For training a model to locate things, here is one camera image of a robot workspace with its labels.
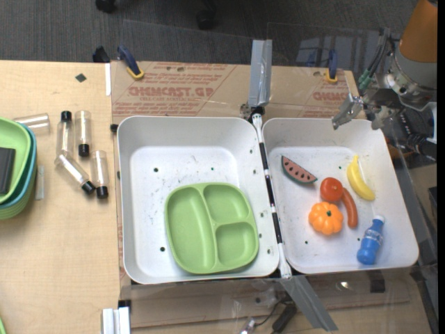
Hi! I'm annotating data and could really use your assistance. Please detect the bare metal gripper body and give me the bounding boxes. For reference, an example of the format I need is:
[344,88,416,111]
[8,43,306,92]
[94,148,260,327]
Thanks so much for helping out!
[361,70,437,118]

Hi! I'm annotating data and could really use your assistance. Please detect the white plastic tray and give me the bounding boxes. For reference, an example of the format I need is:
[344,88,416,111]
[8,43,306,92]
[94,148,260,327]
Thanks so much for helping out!
[261,118,420,276]
[116,116,281,285]

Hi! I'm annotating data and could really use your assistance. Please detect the yellow banana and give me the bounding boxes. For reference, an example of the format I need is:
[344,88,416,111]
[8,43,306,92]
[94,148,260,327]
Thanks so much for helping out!
[346,154,377,202]

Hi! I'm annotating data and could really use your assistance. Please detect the watermelon slice toy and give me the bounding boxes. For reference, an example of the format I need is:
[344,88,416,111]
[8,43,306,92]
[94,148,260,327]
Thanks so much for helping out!
[280,155,318,185]

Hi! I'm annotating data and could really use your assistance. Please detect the red tomato toy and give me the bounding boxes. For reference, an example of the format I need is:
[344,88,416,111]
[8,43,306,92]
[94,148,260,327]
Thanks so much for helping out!
[319,177,345,203]

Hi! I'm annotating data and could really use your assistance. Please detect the orange sausage toy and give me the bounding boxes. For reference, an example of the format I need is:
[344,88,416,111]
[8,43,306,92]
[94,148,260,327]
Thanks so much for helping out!
[341,187,359,229]

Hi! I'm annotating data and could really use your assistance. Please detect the thin black and white rod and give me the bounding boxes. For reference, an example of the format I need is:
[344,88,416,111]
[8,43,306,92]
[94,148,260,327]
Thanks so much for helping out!
[250,113,293,280]

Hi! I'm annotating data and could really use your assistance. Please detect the orange pumpkin toy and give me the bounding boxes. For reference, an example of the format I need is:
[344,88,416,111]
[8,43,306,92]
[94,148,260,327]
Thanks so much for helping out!
[308,201,345,237]

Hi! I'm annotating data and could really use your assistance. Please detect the blue bottle white cap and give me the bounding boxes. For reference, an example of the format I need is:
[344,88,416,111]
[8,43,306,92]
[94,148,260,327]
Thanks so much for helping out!
[356,215,387,266]

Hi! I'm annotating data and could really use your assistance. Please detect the brown cardboard board red print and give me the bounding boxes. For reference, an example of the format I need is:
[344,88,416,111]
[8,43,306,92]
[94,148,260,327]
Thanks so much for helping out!
[110,60,412,328]

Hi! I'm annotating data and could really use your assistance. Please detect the black office chair base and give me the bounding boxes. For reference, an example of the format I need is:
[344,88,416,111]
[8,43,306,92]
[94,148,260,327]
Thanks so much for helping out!
[95,0,218,31]

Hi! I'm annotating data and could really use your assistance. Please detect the green divided plate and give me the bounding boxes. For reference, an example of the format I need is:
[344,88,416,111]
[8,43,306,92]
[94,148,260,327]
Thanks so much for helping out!
[0,116,33,205]
[0,172,38,221]
[164,182,261,276]

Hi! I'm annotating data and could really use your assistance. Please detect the clear bottle black cap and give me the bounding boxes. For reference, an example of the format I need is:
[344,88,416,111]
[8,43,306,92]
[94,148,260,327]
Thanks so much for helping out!
[74,110,92,158]
[54,153,97,196]
[90,150,111,200]
[55,110,74,158]

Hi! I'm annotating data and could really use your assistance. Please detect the clear bottle without cap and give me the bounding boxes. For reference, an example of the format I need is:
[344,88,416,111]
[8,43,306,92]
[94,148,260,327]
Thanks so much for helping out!
[13,113,51,134]

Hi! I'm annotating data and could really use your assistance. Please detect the small clear plastic strip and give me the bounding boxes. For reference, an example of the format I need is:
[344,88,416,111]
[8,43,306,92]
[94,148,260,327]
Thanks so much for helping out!
[34,165,47,201]

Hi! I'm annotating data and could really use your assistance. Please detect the teal divided plate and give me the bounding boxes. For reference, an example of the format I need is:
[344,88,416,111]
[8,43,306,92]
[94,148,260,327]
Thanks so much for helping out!
[0,123,38,211]

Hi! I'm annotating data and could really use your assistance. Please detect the flat black rectangular object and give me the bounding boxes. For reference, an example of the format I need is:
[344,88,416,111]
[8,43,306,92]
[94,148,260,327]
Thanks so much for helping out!
[0,147,17,195]

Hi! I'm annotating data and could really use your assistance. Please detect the black cylinder on white bracket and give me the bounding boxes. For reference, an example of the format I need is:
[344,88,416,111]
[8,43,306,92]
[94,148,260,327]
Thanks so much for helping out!
[396,101,438,153]

